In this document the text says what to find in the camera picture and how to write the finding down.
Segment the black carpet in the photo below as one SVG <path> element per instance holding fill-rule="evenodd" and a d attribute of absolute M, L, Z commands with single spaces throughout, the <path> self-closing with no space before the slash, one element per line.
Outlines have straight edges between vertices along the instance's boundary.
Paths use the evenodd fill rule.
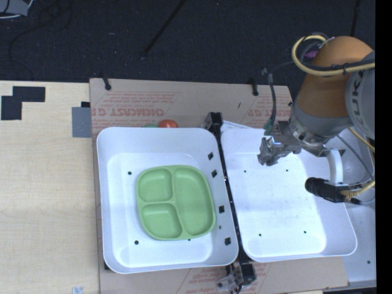
<path fill-rule="evenodd" d="M 312 32 L 375 49 L 375 0 L 186 0 L 151 45 L 180 1 L 35 0 L 17 18 L 0 10 L 0 80 L 265 84 L 262 69 L 291 61 Z M 295 97 L 304 72 L 287 64 L 273 77 Z"/>

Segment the green plate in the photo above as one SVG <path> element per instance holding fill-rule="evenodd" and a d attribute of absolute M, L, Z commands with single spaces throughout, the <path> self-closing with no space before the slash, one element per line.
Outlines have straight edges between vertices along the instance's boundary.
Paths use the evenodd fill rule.
<path fill-rule="evenodd" d="M 199 169 L 189 165 L 150 168 L 139 175 L 136 193 L 143 228 L 155 239 L 192 239 L 215 225 L 213 197 Z"/>

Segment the light wood surface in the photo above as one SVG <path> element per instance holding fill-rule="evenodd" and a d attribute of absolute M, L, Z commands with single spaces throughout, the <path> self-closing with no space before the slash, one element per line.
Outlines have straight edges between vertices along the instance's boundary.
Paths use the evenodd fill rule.
<path fill-rule="evenodd" d="M 46 99 L 0 121 L 0 292 L 99 293 L 92 140 L 72 137 L 89 85 L 0 81 L 0 95 L 12 86 Z"/>

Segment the white tray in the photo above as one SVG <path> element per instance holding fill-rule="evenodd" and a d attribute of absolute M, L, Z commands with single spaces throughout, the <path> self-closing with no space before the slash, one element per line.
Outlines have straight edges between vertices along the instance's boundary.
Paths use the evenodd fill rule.
<path fill-rule="evenodd" d="M 245 253 L 257 262 L 352 254 L 356 236 L 345 205 L 304 187 L 308 177 L 330 178 L 327 159 L 302 150 L 260 165 L 263 134 L 229 129 L 221 138 Z"/>
<path fill-rule="evenodd" d="M 110 127 L 98 135 L 97 158 L 104 259 L 111 270 L 139 273 L 234 262 L 238 242 L 213 134 L 198 128 Z M 142 171 L 162 165 L 191 165 L 207 177 L 216 223 L 205 236 L 159 241 L 144 231 L 136 180 Z"/>

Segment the yellow cable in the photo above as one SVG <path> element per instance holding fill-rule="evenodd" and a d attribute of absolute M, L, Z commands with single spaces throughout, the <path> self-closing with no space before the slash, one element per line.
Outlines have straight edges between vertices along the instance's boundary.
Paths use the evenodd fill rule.
<path fill-rule="evenodd" d="M 368 64 L 363 64 L 361 66 L 347 67 L 346 69 L 331 70 L 331 71 L 319 71 L 319 70 L 314 70 L 309 67 L 306 67 L 296 57 L 296 49 L 298 48 L 298 45 L 301 42 L 304 42 L 305 40 L 308 40 L 308 39 L 318 39 L 323 42 L 326 40 L 326 38 L 324 36 L 313 35 L 313 36 L 302 37 L 294 44 L 294 46 L 292 48 L 292 59 L 293 59 L 295 65 L 298 66 L 302 71 L 304 71 L 306 73 L 318 75 L 318 76 L 332 76 L 332 75 L 339 75 L 339 74 L 343 74 L 343 73 L 352 73 L 352 72 L 359 71 L 359 70 L 373 69 L 375 67 L 375 63 L 368 63 Z"/>
<path fill-rule="evenodd" d="M 367 147 L 369 147 L 369 149 L 375 153 L 375 148 L 374 146 L 372 146 L 367 140 L 365 140 L 360 134 L 358 134 L 357 132 L 354 131 L 354 129 L 352 127 L 349 127 L 349 131 L 354 134 L 354 136 L 359 139 L 360 141 L 362 141 Z"/>

